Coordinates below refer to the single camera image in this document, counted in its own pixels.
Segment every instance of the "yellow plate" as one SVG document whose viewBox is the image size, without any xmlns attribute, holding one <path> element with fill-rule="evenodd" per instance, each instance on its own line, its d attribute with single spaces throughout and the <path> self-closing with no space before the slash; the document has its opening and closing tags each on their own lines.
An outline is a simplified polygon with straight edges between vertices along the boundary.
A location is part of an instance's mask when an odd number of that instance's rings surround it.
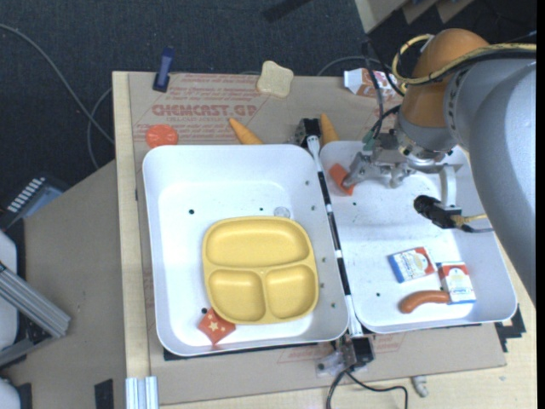
<svg viewBox="0 0 545 409">
<path fill-rule="evenodd" d="M 204 283 L 214 311 L 236 324 L 269 324 L 309 314 L 318 301 L 313 248 L 289 218 L 245 216 L 204 235 Z"/>
</svg>

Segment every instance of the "small box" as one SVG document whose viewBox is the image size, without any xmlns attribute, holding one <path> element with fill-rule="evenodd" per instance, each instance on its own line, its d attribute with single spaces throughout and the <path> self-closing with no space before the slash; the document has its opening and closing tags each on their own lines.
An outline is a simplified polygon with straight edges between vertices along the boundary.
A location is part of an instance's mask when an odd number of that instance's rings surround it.
<svg viewBox="0 0 545 409">
<path fill-rule="evenodd" d="M 450 294 L 450 303 L 475 302 L 475 292 L 464 262 L 442 262 L 437 267 L 441 285 Z"/>
<path fill-rule="evenodd" d="M 437 271 L 435 264 L 424 247 L 416 247 L 388 257 L 399 283 L 418 279 Z"/>
</svg>

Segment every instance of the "toy carrot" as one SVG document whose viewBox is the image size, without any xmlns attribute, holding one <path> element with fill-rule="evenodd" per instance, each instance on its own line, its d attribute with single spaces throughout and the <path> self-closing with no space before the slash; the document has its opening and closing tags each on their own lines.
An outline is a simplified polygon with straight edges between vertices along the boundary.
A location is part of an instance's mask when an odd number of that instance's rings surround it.
<svg viewBox="0 0 545 409">
<path fill-rule="evenodd" d="M 241 144 L 262 144 L 263 141 L 260 140 L 254 132 L 248 129 L 244 124 L 241 124 L 235 118 L 229 118 L 229 124 L 235 132 L 238 140 Z"/>
<path fill-rule="evenodd" d="M 333 127 L 329 117 L 324 113 L 320 116 L 320 123 L 322 124 L 322 146 L 328 142 L 339 141 L 339 135 Z"/>
</svg>

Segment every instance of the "red star toy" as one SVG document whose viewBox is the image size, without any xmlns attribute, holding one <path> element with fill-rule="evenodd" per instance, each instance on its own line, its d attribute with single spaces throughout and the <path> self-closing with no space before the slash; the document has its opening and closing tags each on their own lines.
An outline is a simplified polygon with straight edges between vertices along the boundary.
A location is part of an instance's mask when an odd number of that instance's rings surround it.
<svg viewBox="0 0 545 409">
<path fill-rule="evenodd" d="M 204 333 L 212 344 L 216 345 L 221 339 L 233 333 L 237 327 L 218 316 L 213 308 L 208 309 L 200 323 L 198 329 Z"/>
</svg>

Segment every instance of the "dark background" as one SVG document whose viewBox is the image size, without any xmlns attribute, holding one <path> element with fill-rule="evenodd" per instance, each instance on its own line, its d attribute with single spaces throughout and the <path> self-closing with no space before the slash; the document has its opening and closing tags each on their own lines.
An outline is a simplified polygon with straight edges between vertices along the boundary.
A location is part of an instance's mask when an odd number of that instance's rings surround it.
<svg viewBox="0 0 545 409">
<path fill-rule="evenodd" d="M 401 43 L 447 27 L 470 29 L 491 43 L 536 30 L 537 0 L 476 0 L 448 24 L 435 8 L 411 25 L 396 11 L 371 34 L 388 63 Z M 153 71 L 167 45 L 172 71 L 259 71 L 274 60 L 296 75 L 315 75 L 329 62 L 361 53 L 365 33 L 354 0 L 0 0 L 0 24 L 37 43 L 91 110 L 111 86 L 112 71 Z M 536 42 L 536 36 L 521 42 Z M 333 66 L 342 75 L 354 63 Z M 113 134 L 112 101 L 97 119 Z M 90 175 L 88 120 L 46 60 L 0 29 L 0 201 L 40 171 L 69 186 Z M 92 132 L 98 164 L 113 146 Z"/>
</svg>

